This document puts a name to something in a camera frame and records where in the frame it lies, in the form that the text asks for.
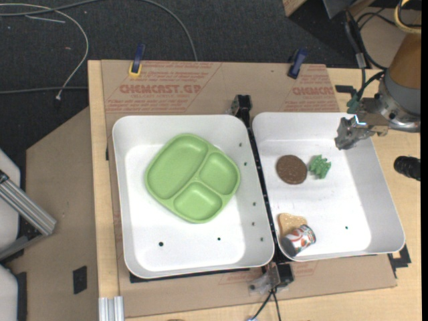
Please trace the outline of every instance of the cable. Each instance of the cable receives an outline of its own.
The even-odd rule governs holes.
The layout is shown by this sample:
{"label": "cable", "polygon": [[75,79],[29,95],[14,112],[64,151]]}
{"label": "cable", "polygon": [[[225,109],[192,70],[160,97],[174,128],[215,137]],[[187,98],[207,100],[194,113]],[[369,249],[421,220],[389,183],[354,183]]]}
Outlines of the cable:
{"label": "cable", "polygon": [[34,92],[46,92],[48,90],[88,90],[88,87],[44,87],[44,88],[30,88],[20,90],[4,90],[0,92],[0,95],[6,94],[20,94],[20,93],[34,93]]}
{"label": "cable", "polygon": [[252,318],[249,319],[249,321],[254,320],[255,318],[258,317],[258,315],[260,314],[260,312],[263,310],[263,308],[265,308],[265,305],[269,302],[270,296],[272,296],[272,290],[269,291],[269,295],[267,295],[268,297],[265,299],[265,302],[263,302],[263,304],[260,306],[259,310],[254,314],[254,316]]}
{"label": "cable", "polygon": [[[50,8],[46,7],[46,6],[39,6],[39,5],[31,5],[28,3],[0,3],[0,7],[1,6],[26,6],[26,7],[35,7],[35,8],[39,8],[42,9],[42,11],[49,11]],[[80,60],[79,64],[74,68],[74,70],[72,71],[72,73],[68,76],[67,80],[64,82],[64,84],[62,85],[62,87],[60,88],[58,94],[56,95],[55,99],[56,100],[61,100],[61,94],[62,91],[64,90],[64,88],[67,86],[68,82],[72,79],[72,77],[74,76],[74,74],[79,70],[79,68],[82,66],[82,64],[86,61],[86,59],[88,58],[88,54],[89,54],[89,39],[88,36],[86,35],[86,32],[83,30],[82,26],[72,17],[70,17],[68,14],[65,14],[64,12],[60,12],[60,11],[55,11],[56,13],[68,18],[69,20],[71,20],[73,23],[75,23],[77,25],[77,27],[79,28],[80,32],[82,32],[82,35],[85,38],[85,42],[86,42],[86,50],[85,50],[85,54],[83,55],[82,59]],[[32,17],[28,14],[24,14],[24,16],[26,17]],[[53,21],[51,19],[42,19],[42,18],[38,18],[44,21]]]}
{"label": "cable", "polygon": [[269,295],[267,295],[267,298],[265,299],[265,301],[263,302],[263,304],[260,306],[259,310],[254,314],[254,316],[250,319],[248,319],[248,321],[252,321],[255,320],[255,318],[258,317],[258,315],[261,313],[261,311],[265,308],[266,304],[268,304],[269,299],[271,298],[271,296],[274,297],[275,300],[275,306],[276,306],[276,312],[278,315],[278,320],[281,320],[281,313],[280,313],[280,305],[278,304],[278,299],[276,298],[276,288],[272,289],[269,291]]}
{"label": "cable", "polygon": [[[390,24],[390,25],[394,25],[395,26],[395,23],[394,23],[394,21],[392,21],[392,20],[390,20],[390,19],[388,19],[388,18],[386,18],[386,17],[384,17],[383,15],[381,15],[381,14],[379,14],[380,12],[382,12],[383,10],[384,10],[385,8],[383,7],[383,8],[381,8],[381,9],[379,9],[377,12],[367,12],[367,13],[364,13],[364,14],[362,14],[362,15],[360,15],[359,17],[358,17],[358,19],[356,20],[356,23],[357,24],[359,24],[359,29],[360,29],[360,31],[361,31],[361,29],[372,19],[372,18],[374,18],[374,17],[378,17],[378,18],[380,18],[380,19],[382,19],[383,21],[386,21],[388,24]],[[360,25],[360,22],[361,22],[361,20],[362,20],[362,18],[364,18],[364,17],[366,17],[367,15],[370,15],[370,17],[369,18],[367,18],[365,21],[364,21],[364,23],[362,23],[361,25]]]}
{"label": "cable", "polygon": [[361,89],[363,89],[363,87],[366,85],[366,69],[365,68],[361,68]]}
{"label": "cable", "polygon": [[373,75],[371,78],[369,78],[369,79],[367,80],[367,82],[365,82],[365,83],[362,85],[361,89],[356,93],[356,94],[357,94],[357,101],[360,101],[360,100],[361,100],[362,95],[364,94],[364,90],[366,89],[366,87],[367,87],[370,83],[372,83],[374,80],[379,80],[379,79],[382,77],[382,75],[383,75],[384,73],[385,73],[384,71],[378,72],[377,74],[375,74],[375,75]]}
{"label": "cable", "polygon": [[278,320],[281,320],[281,312],[280,312],[280,305],[278,304],[278,299],[276,298],[276,288],[274,288],[272,290],[272,295],[274,295],[274,300],[275,300],[275,306],[276,306],[276,313],[278,314]]}
{"label": "cable", "polygon": [[400,0],[398,5],[395,7],[395,10],[394,10],[395,25],[397,25],[397,27],[404,32],[422,34],[422,25],[406,24],[406,23],[403,23],[403,21],[401,20],[401,9],[403,8],[404,5],[406,5],[410,1],[412,0]]}
{"label": "cable", "polygon": [[374,66],[380,68],[381,70],[386,70],[387,69],[386,67],[378,64],[374,59],[372,59],[372,57],[370,56],[370,54],[367,52],[367,49],[366,49],[366,47],[364,45],[364,42],[362,40],[362,37],[361,37],[361,33],[360,33],[360,30],[359,30],[358,24],[355,21],[355,19],[352,16],[352,14],[350,13],[350,11],[346,10],[345,11],[345,16],[346,16],[345,27],[346,27],[346,25],[349,25],[349,27],[353,28],[353,31],[355,33],[355,38],[356,38],[354,40],[354,42],[357,43],[360,52],[364,54],[364,57],[368,60],[368,62],[370,62]]}
{"label": "cable", "polygon": [[[88,40],[88,36],[86,35],[85,31],[83,30],[82,26],[72,17],[70,17],[69,15],[61,12],[61,10],[64,9],[69,9],[69,8],[73,8],[73,7],[78,7],[78,6],[82,6],[82,5],[86,5],[89,3],[95,3],[95,2],[100,2],[100,1],[106,1],[106,0],[85,0],[85,1],[80,1],[77,3],[72,3],[69,5],[63,5],[63,6],[59,6],[59,7],[45,7],[45,6],[39,6],[39,5],[31,5],[31,4],[26,4],[26,3],[2,3],[0,4],[1,6],[27,6],[27,7],[37,7],[40,8],[42,10],[39,11],[30,11],[30,12],[20,12],[20,13],[0,13],[0,17],[28,17],[28,18],[32,18],[32,19],[40,19],[40,20],[44,20],[44,21],[56,21],[56,20],[52,20],[52,19],[45,19],[45,18],[40,18],[40,17],[34,17],[34,15],[40,15],[40,14],[44,14],[44,13],[50,13],[50,12],[56,12],[59,13],[60,15],[63,15],[64,17],[67,17],[69,20],[73,21],[78,27],[79,30],[82,32],[82,34],[85,37],[86,40],[86,52],[84,54],[84,57],[82,58],[82,60],[80,61],[80,63],[78,64],[78,66],[73,70],[73,72],[70,74],[70,76],[68,76],[67,80],[65,81],[64,85],[60,88],[60,91],[58,92],[56,99],[57,100],[61,100],[61,94],[62,91],[64,90],[64,88],[67,86],[68,82],[72,79],[72,77],[74,76],[74,74],[79,70],[79,68],[82,66],[82,64],[85,62],[86,58],[88,57],[88,52],[89,52],[89,40]],[[162,6],[161,4],[155,2],[155,1],[151,1],[151,0],[136,0],[136,1],[142,1],[151,5],[154,5],[160,9],[162,9],[163,11],[167,12],[169,15],[171,15],[181,26],[181,28],[183,29],[183,31],[185,32],[187,39],[189,40],[192,52],[193,52],[193,56],[195,58],[195,61],[198,61],[198,57],[197,57],[197,53],[196,53],[196,49],[195,46],[193,44],[193,40],[192,37],[190,36],[189,31],[187,30],[185,24],[180,20],[180,18],[178,18],[170,9],[167,9],[165,6]],[[24,90],[18,90],[18,91],[11,91],[11,92],[38,92],[40,90],[43,90],[45,88],[34,88],[34,89],[24,89]],[[11,94],[10,92],[0,92],[0,94]]]}
{"label": "cable", "polygon": [[[24,15],[38,15],[38,14],[43,14],[43,13],[61,11],[63,9],[70,9],[73,7],[83,6],[83,5],[87,5],[89,3],[95,3],[95,2],[100,2],[100,1],[106,1],[106,0],[84,0],[84,1],[79,1],[76,3],[70,3],[69,5],[62,5],[59,7],[49,8],[49,9],[46,9],[44,11],[32,11],[32,12],[21,12],[21,13],[0,13],[0,17],[19,17],[19,16],[24,16]],[[189,40],[190,46],[192,48],[192,52],[193,52],[193,56],[195,58],[195,61],[196,62],[198,61],[198,57],[196,54],[196,49],[195,49],[195,46],[193,44],[192,37],[190,36],[190,33],[187,30],[185,24],[180,20],[179,17],[177,17],[170,9],[167,9],[165,6],[163,6],[160,3],[157,3],[155,1],[152,1],[152,0],[136,0],[136,1],[142,1],[142,2],[148,3],[150,5],[154,5],[160,9],[162,9],[163,11],[167,12],[171,17],[173,17],[180,24],[183,31],[186,33],[187,39]]]}

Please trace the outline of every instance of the cookie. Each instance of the cookie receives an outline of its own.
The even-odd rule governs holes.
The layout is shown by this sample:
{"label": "cookie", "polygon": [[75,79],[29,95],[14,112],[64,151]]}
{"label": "cookie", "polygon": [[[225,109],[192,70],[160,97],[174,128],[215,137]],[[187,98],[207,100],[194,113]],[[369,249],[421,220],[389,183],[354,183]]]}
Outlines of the cookie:
{"label": "cookie", "polygon": [[293,229],[308,223],[304,217],[288,213],[279,214],[278,222],[280,224],[281,238],[285,237],[288,233],[291,233]]}
{"label": "cookie", "polygon": [[299,157],[287,154],[278,159],[276,172],[284,182],[298,185],[306,179],[308,168]]}

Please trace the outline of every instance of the white tray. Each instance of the white tray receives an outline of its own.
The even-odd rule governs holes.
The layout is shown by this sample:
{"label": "white tray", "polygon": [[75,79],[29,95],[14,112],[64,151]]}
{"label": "white tray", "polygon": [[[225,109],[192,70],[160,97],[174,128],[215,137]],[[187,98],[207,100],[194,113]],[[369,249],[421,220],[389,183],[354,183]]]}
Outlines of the white tray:
{"label": "white tray", "polygon": [[[168,140],[193,133],[236,163],[241,182],[213,220],[193,224],[158,203],[144,185],[144,171]],[[146,279],[259,267],[274,254],[263,195],[242,121],[229,115],[126,116],[112,131],[124,259]]]}
{"label": "white tray", "polygon": [[18,311],[18,283],[9,270],[0,265],[0,320],[16,321]]}
{"label": "white tray", "polygon": [[[278,215],[303,216],[316,243],[296,257],[308,261],[390,253],[405,236],[372,140],[338,150],[334,143],[345,113],[261,113],[253,121],[277,235]],[[332,163],[325,179],[308,173],[300,185],[288,185],[276,173],[276,161],[294,154],[305,163],[321,154]]]}

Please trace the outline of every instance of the white cable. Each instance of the white cable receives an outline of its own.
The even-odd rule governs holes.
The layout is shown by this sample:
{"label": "white cable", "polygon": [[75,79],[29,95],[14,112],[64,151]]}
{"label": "white cable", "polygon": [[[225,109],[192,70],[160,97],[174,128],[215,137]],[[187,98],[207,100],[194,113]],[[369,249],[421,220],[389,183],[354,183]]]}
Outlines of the white cable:
{"label": "white cable", "polygon": [[[29,3],[0,3],[0,7],[1,6],[26,6],[26,7],[35,7],[35,8],[40,8],[40,9],[51,9],[49,7],[46,6],[39,6],[39,5],[32,5]],[[55,11],[56,13],[68,18],[69,20],[73,21],[73,23],[75,23],[77,25],[77,27],[79,28],[79,30],[82,32],[83,36],[85,37],[85,41],[86,41],[86,51],[84,56],[82,57],[82,60],[80,61],[80,63],[76,66],[76,68],[73,70],[73,72],[70,74],[70,76],[68,76],[67,80],[64,82],[64,84],[62,85],[62,88],[64,88],[65,86],[67,86],[68,82],[72,79],[72,77],[74,76],[74,74],[79,70],[79,68],[82,66],[82,64],[86,61],[86,58],[88,57],[88,53],[89,53],[89,40],[88,40],[88,36],[86,35],[86,32],[83,30],[82,26],[72,17],[70,17],[68,14],[65,14],[61,11]],[[57,20],[52,20],[52,19],[44,19],[44,18],[37,18],[38,20],[43,20],[43,21],[55,21],[55,22],[61,22],[61,21],[57,21]],[[62,89],[58,92],[58,94],[56,95],[55,99],[57,100],[61,100],[61,94],[62,94]]]}

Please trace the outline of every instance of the tin can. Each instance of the tin can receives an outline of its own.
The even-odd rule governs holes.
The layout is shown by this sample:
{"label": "tin can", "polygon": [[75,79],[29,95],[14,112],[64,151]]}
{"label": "tin can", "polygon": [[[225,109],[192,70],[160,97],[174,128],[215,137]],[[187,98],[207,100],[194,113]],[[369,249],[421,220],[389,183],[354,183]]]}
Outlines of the tin can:
{"label": "tin can", "polygon": [[281,239],[286,254],[295,257],[316,242],[315,233],[308,225],[301,225]]}

